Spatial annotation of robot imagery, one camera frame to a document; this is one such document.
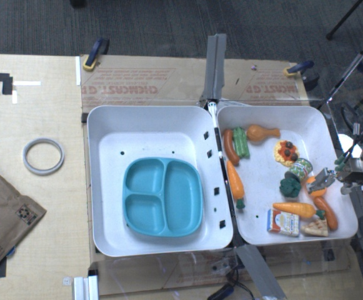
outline white ring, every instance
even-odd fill
[[[33,166],[31,166],[29,164],[29,162],[27,160],[27,154],[28,154],[29,150],[33,146],[35,146],[36,144],[39,144],[39,143],[52,144],[53,146],[57,147],[57,149],[59,150],[59,152],[61,154],[61,157],[59,159],[59,162],[55,166],[53,166],[52,168],[50,168],[50,169],[37,169],[37,168],[34,168]],[[32,173],[35,173],[35,174],[37,174],[39,176],[46,176],[48,174],[54,173],[55,171],[57,171],[62,166],[63,161],[64,161],[64,150],[63,150],[63,147],[58,142],[56,142],[55,140],[49,139],[47,137],[42,137],[42,138],[39,137],[39,138],[37,138],[35,140],[30,141],[29,143],[26,144],[26,146],[23,149],[23,162],[24,162],[24,165]]]

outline green vegetable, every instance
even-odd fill
[[[232,131],[232,141],[234,142],[234,149],[240,158],[249,158],[248,142],[246,133],[241,127],[236,127]]]
[[[284,197],[296,198],[301,190],[301,184],[293,177],[283,179],[280,182],[280,191]]]

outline toy sausage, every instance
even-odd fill
[[[315,197],[313,202],[317,208],[320,210],[324,210],[326,212],[325,217],[327,219],[327,224],[329,225],[330,230],[334,231],[338,229],[338,220],[336,214],[333,212],[329,204],[322,197]]]
[[[226,151],[227,158],[229,158],[231,163],[234,166],[238,166],[239,156],[232,146],[232,130],[230,129],[226,129],[224,131],[224,150]]]

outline tripod leg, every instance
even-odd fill
[[[342,24],[345,22],[345,20],[348,19],[348,17],[355,11],[355,9],[359,6],[360,3],[362,3],[362,1],[363,0],[356,1],[356,3],[351,7],[351,9],[347,12],[347,14],[344,17],[342,17],[342,19],[337,23],[337,25],[329,33],[326,34],[327,40],[332,39],[333,34],[336,33],[338,28],[342,26]]]

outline gray carpet floor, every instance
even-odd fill
[[[336,31],[326,34],[358,0],[0,0],[0,54],[75,56],[97,38],[108,54],[205,58],[207,37],[227,34],[226,58],[314,61],[308,90],[317,106],[363,50],[363,1]],[[363,75],[354,71],[322,107],[338,132],[349,134],[341,106],[354,108],[363,127]]]

